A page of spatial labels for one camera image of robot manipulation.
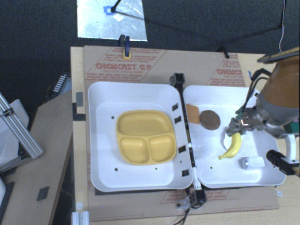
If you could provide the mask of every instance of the banana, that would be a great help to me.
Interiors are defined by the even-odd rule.
[[[240,133],[235,133],[231,135],[231,145],[229,149],[221,156],[219,156],[219,160],[222,158],[232,158],[234,157],[240,150],[242,144],[242,138]]]

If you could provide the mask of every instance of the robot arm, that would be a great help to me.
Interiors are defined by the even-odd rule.
[[[273,56],[265,56],[258,62],[278,62],[272,73],[265,69],[256,71],[245,104],[236,111],[227,129],[227,135],[237,132],[265,130],[275,138],[285,139],[287,155],[275,151],[267,153],[267,159],[287,175],[299,174],[295,136],[299,136],[299,47]],[[254,107],[247,108],[260,74],[269,76],[262,92],[257,94]]]

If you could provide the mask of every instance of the yellow divided plate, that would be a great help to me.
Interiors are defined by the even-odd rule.
[[[116,130],[120,153],[131,164],[165,163],[176,155],[174,128],[163,112],[124,112],[118,117]]]

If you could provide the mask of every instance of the wire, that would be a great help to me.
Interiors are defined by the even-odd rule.
[[[193,205],[191,208],[192,208],[192,209],[198,209],[198,208],[202,207],[202,204],[203,204],[203,203],[196,203],[196,204]]]
[[[241,108],[242,108],[241,112],[244,112],[244,110],[245,110],[245,108],[246,108],[246,106],[247,106],[247,103],[248,103],[249,99],[251,98],[251,96],[252,96],[252,94],[253,94],[253,92],[254,92],[254,89],[255,89],[257,83],[258,83],[261,79],[268,80],[267,77],[260,77],[260,78],[257,78],[257,79],[255,80],[255,82],[254,82],[254,81],[251,82],[250,87],[249,87],[249,90],[248,90],[248,94],[247,94],[247,97],[246,97],[246,101],[245,101],[244,105],[241,107]]]
[[[187,216],[188,216],[188,212],[189,212],[190,209],[186,210],[186,213],[184,214],[184,217],[182,219],[180,219],[177,223],[174,223],[173,225],[184,225],[186,219],[187,219]]]
[[[284,19],[285,19],[285,0],[283,0],[283,8],[282,8],[282,36],[281,36],[281,39],[279,41],[279,50],[280,50],[281,53],[282,53],[282,51],[281,51],[281,42],[282,42],[283,36],[285,34]]]

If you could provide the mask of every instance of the dark carpet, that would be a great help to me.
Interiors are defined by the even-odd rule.
[[[134,47],[277,53],[283,0],[142,0],[148,42]],[[300,0],[287,0],[282,49],[299,46]],[[0,0],[0,92],[27,112],[70,71],[70,47],[116,46],[77,37],[76,0]]]

